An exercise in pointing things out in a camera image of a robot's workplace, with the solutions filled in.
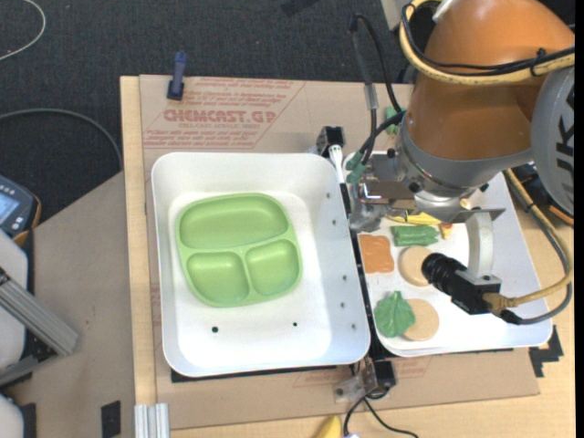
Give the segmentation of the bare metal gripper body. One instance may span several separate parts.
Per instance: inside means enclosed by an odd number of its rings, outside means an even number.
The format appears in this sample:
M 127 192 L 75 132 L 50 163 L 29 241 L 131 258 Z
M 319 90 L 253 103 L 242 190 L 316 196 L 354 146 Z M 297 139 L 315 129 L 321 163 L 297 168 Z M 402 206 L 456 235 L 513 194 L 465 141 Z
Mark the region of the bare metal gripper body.
M 387 215 L 409 218 L 428 214 L 448 224 L 461 223 L 472 210 L 463 199 L 475 190 L 437 180 L 407 156 L 373 153 L 361 176 L 357 197 L 365 206 L 379 206 Z

